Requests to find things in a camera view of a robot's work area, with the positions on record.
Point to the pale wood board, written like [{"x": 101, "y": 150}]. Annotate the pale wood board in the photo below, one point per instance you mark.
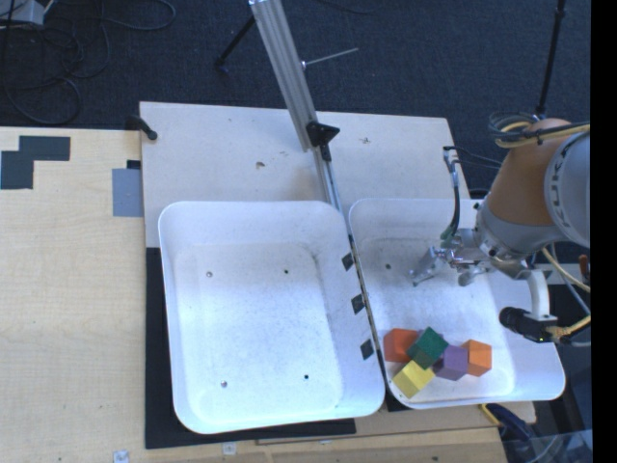
[{"x": 226, "y": 162}]

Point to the green cube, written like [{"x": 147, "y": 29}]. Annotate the green cube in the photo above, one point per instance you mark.
[{"x": 429, "y": 344}]

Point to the white plastic tray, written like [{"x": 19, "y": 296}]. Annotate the white plastic tray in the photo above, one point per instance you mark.
[
  {"x": 448, "y": 302},
  {"x": 260, "y": 326}
]

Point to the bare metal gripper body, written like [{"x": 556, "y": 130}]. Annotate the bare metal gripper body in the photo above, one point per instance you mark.
[{"x": 470, "y": 251}]

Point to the orange cube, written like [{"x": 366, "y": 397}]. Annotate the orange cube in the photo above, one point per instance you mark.
[{"x": 478, "y": 357}]

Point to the yellow cube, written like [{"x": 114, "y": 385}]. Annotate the yellow cube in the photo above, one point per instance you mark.
[{"x": 413, "y": 378}]

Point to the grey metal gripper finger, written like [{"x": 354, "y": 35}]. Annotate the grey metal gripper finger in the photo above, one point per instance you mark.
[
  {"x": 470, "y": 276},
  {"x": 428, "y": 264}
]

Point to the red cube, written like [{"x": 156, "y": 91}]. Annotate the red cube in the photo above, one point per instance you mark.
[{"x": 397, "y": 345}]

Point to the purple cube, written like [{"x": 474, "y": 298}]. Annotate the purple cube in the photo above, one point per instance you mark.
[{"x": 454, "y": 362}]

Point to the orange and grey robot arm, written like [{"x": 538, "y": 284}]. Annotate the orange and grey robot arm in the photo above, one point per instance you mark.
[{"x": 530, "y": 181}]

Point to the black cylinder on white bracket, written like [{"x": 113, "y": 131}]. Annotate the black cylinder on white bracket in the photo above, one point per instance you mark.
[{"x": 525, "y": 323}]

